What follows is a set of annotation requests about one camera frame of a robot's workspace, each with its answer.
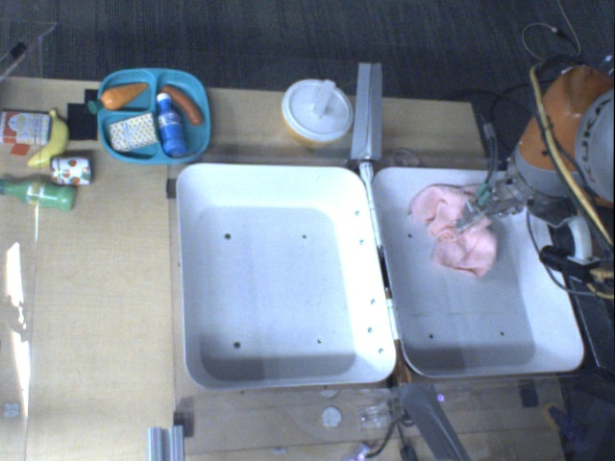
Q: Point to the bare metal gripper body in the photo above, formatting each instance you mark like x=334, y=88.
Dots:
x=505, y=199

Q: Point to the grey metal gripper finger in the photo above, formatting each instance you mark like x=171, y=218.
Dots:
x=463, y=224
x=478, y=216

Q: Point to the pink cloth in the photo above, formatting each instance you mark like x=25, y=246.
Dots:
x=461, y=250

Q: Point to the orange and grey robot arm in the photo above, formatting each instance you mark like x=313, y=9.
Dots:
x=557, y=113

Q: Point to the white plastic tray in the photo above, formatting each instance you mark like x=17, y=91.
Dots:
x=461, y=315
x=278, y=276

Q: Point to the yellow cup with white lid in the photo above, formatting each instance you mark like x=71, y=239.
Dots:
x=317, y=113

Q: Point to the blue divided plate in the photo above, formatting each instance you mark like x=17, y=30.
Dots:
x=197, y=137

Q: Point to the brown sausage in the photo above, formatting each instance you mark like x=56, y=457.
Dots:
x=185, y=105

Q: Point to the blue bottle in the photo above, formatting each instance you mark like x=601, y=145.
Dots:
x=170, y=130

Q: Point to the white carton with yellow pattern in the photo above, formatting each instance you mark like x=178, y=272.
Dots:
x=133, y=132

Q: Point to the orange carrot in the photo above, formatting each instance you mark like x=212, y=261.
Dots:
x=122, y=95

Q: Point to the white can with orange print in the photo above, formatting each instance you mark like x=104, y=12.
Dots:
x=71, y=170

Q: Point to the yellow banana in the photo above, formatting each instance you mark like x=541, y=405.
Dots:
x=54, y=144

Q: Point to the green bottle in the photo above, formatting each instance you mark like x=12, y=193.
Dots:
x=45, y=195

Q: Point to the white carton with orange print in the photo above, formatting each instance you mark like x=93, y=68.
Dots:
x=24, y=127

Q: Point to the black cylinder on white bracket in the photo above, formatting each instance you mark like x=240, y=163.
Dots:
x=576, y=238

